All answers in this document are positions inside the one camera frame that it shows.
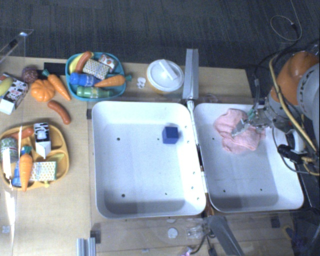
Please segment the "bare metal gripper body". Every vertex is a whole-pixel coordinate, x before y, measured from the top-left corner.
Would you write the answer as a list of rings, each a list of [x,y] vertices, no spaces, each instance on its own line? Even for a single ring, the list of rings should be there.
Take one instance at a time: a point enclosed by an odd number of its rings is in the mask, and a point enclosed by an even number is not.
[[[252,108],[248,112],[248,122],[256,128],[272,128],[274,126],[270,109],[266,106],[262,108]]]

